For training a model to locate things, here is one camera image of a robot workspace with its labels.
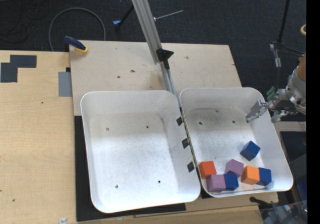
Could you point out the purple cube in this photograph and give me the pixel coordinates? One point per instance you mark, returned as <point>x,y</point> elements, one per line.
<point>215,183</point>
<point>234,166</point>

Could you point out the orange cube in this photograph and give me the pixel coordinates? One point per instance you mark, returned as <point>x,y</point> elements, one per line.
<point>250,175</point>

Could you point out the white plastic tray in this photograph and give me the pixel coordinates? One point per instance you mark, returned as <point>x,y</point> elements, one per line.
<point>220,138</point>
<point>130,158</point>

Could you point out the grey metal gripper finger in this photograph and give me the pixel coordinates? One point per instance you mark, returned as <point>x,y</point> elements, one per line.
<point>275,118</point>
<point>255,111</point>

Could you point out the pale wood board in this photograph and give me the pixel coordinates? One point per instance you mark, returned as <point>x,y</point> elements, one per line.
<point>120,63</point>

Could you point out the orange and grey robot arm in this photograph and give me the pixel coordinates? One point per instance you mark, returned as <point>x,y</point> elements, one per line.
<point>302,67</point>

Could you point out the blue cube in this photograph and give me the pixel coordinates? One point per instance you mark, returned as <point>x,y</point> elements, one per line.
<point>265,176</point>
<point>250,150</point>
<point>231,181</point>

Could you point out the red-orange cube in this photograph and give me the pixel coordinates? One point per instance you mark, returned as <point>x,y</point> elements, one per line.
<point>207,168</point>

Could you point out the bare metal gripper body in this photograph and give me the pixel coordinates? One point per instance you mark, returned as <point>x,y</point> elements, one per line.
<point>283,102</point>

